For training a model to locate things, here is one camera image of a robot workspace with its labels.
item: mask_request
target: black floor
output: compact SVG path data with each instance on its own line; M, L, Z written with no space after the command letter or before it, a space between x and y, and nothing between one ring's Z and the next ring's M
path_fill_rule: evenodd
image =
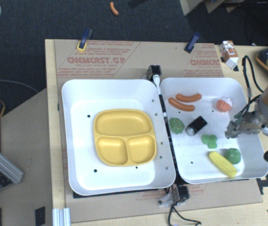
M114 1L120 14L109 10ZM179 0L0 0L0 98L6 113L46 87L45 39L198 42L268 46L268 0L246 0L228 13L201 3L187 16Z

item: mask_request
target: yellow plate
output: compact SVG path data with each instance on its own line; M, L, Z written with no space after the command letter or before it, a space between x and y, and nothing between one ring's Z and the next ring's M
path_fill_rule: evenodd
M102 111L94 119L93 130L98 156L108 165L141 165L156 156L154 127L141 110Z

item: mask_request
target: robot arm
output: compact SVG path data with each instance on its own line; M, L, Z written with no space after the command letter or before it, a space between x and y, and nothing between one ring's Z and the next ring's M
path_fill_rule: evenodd
M225 131L227 139L236 138L239 134L258 134L262 132L268 136L268 86L258 97L255 97L248 103L255 102L253 112L240 111L235 115L236 121L230 121Z

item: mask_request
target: blue clamp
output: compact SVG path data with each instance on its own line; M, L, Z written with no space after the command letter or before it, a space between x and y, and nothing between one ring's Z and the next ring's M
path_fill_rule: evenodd
M93 29L86 28L85 32L83 32L83 36L81 41L77 44L77 50L79 52L83 52L86 49L87 46L87 40L91 39L93 35Z
M193 48L194 48L194 44L198 41L198 39L201 37L201 35L198 32L195 32L193 37L191 38L191 40L189 41L189 43L186 45L186 47L184 48L184 50L188 53L190 53Z

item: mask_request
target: cardboard box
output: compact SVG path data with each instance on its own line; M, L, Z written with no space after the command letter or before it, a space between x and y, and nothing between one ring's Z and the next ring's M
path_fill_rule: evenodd
M224 63L232 70L237 66L238 55L233 41L223 41L219 46Z

